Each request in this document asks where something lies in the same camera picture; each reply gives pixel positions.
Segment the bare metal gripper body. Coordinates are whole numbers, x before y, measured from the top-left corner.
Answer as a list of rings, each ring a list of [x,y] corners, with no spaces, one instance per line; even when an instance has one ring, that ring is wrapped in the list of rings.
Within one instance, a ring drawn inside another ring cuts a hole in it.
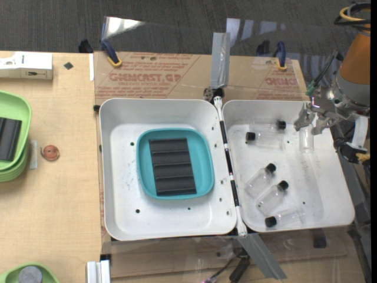
[[[370,118],[369,106],[352,100],[339,89],[320,87],[310,99],[308,109],[332,119]]]

